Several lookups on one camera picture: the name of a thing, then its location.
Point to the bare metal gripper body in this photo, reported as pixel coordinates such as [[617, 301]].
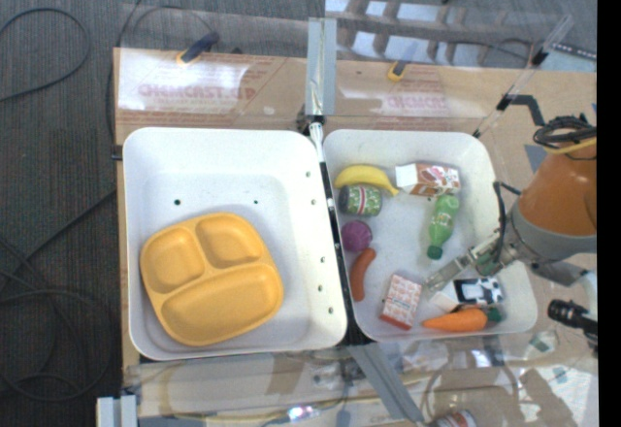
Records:
[[487, 256]]

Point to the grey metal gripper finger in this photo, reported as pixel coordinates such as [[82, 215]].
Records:
[[444, 272], [453, 280]]

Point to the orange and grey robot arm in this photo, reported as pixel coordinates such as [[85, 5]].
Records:
[[558, 192]]

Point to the black and white milk carton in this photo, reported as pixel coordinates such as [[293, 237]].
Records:
[[478, 291]]

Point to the orange carrot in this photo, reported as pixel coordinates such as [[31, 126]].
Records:
[[456, 319]]

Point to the white plastic tray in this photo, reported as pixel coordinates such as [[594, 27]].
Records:
[[233, 163], [412, 240]]

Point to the green plastic bottle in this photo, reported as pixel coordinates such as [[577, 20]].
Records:
[[442, 221]]

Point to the orange and white packet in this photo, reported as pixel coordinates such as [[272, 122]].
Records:
[[402, 301]]

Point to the orange sausage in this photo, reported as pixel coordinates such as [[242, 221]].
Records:
[[361, 274]]

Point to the purple grapes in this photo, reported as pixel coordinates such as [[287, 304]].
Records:
[[356, 236]]

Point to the orange and white juice carton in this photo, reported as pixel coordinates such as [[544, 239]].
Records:
[[429, 178]]

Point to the green can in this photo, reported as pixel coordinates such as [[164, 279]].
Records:
[[361, 200]]

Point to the yellow banana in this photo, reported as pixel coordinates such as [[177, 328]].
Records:
[[361, 175]]

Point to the red and white can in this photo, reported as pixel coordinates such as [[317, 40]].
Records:
[[458, 419]]

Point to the orange divided plate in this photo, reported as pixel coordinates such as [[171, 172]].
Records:
[[211, 279]]

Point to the brown cardboard board red print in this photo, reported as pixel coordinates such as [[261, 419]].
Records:
[[271, 95]]

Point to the black cylinder on white bracket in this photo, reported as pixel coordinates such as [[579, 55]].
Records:
[[570, 312]]

